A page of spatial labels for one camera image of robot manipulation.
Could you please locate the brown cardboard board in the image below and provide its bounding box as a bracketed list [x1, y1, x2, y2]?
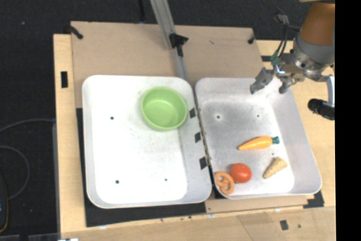
[69, 20, 315, 214]

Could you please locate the black cylinder on white bracket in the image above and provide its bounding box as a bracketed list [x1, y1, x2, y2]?
[307, 75, 336, 121]

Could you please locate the orange pretzel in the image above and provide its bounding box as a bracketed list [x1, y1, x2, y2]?
[214, 171, 236, 196]

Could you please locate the orange carrot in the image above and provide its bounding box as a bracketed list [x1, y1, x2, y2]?
[237, 135, 280, 152]

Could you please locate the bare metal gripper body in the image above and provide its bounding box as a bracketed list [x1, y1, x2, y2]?
[274, 50, 335, 82]

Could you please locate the beige ice cream cone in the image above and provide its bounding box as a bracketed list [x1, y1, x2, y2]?
[262, 156, 288, 179]

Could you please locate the white plastic tray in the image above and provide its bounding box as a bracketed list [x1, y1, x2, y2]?
[81, 74, 213, 209]
[193, 76, 323, 201]

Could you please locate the red tomato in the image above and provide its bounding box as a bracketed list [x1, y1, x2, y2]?
[229, 163, 253, 184]

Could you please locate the green bowl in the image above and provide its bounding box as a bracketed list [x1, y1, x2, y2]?
[140, 86, 189, 132]

